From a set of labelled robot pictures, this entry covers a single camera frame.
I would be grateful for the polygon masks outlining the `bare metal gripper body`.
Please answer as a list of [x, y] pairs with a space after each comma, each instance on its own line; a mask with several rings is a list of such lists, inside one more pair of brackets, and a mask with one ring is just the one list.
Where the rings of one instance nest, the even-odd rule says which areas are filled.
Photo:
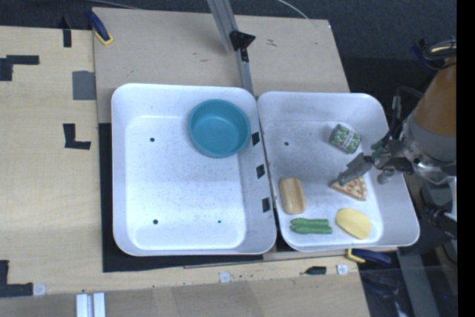
[[396, 173], [417, 174], [431, 183], [449, 183], [456, 177], [456, 162], [442, 162], [426, 155], [417, 144], [405, 145], [401, 140], [379, 140], [372, 145], [373, 165], [395, 169]]

